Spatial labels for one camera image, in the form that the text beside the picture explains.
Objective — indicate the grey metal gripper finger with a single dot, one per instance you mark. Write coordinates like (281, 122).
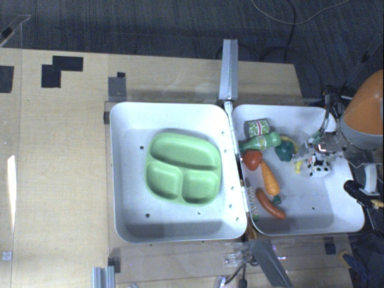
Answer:
(302, 155)
(321, 156)

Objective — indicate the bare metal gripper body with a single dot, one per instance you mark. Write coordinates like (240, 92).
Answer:
(330, 144)

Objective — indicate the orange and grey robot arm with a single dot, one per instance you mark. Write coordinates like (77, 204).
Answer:
(364, 112)

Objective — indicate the black and white cow carton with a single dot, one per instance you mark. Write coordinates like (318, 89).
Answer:
(319, 169)

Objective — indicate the yellow banana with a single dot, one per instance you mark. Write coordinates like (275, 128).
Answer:
(292, 140)

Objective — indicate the dark green broccoli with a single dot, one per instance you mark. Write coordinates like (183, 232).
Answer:
(284, 151)

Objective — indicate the orange carrot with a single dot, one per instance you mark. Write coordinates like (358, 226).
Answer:
(270, 181)

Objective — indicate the green bottle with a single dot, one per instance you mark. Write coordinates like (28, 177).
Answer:
(261, 142)

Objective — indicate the white plastic tray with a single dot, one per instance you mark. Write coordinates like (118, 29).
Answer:
(309, 202)
(135, 190)

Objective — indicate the red tomato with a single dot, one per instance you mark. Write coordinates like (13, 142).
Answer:
(252, 160)

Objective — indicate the green and white can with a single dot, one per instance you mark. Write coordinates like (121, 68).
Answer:
(256, 127)

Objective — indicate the brown sausage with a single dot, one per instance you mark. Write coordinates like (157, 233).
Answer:
(270, 205)

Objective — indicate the green and orange patterned packet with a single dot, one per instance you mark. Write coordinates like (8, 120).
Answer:
(253, 202)

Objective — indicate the green divided plate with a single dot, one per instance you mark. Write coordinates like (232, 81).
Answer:
(183, 168)

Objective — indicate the black cylinder on white bracket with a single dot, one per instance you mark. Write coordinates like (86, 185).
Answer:
(360, 190)

